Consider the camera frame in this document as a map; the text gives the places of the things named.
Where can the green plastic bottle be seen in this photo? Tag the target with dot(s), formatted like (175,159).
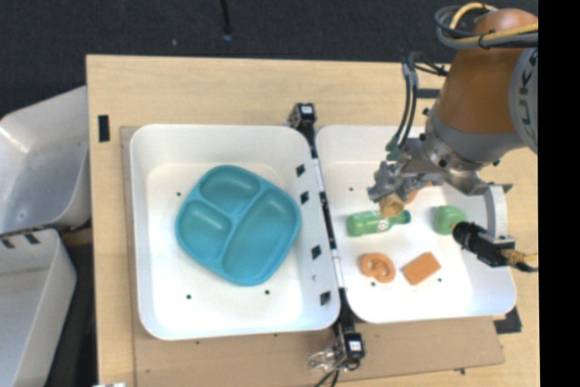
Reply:
(362,224)

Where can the orange pretzel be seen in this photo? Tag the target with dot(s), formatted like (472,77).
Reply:
(377,268)

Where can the green rounded toy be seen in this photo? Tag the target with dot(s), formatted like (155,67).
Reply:
(445,218)

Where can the blue divided plate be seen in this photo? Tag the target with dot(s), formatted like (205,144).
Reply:
(235,226)

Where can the thin black and white rod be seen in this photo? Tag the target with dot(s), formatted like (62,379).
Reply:
(327,222)

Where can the white plastic tray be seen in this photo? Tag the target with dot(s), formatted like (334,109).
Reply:
(163,308)
(430,303)

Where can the tan bread roll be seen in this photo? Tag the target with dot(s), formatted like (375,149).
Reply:
(391,206)

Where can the black cylinder on white bracket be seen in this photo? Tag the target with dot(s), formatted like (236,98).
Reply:
(480,242)

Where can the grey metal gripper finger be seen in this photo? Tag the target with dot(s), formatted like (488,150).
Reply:
(405,186)
(379,186)

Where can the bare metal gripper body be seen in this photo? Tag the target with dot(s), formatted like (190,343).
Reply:
(435,170)

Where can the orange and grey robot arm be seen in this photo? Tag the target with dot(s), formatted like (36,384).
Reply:
(480,95)

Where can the orange square biscuit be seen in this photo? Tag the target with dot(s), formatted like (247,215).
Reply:
(421,268)

